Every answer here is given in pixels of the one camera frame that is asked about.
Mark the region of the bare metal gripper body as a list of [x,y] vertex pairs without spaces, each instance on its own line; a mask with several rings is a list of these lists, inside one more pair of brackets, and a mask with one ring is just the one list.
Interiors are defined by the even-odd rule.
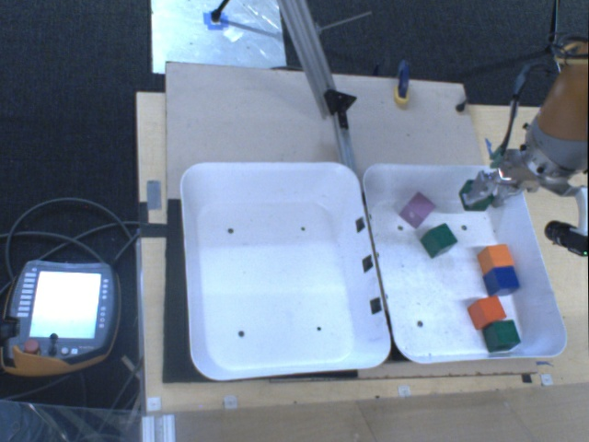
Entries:
[[570,184],[573,170],[565,169],[541,151],[508,149],[498,167],[499,184],[517,191],[535,192],[543,188],[555,194],[575,194]]

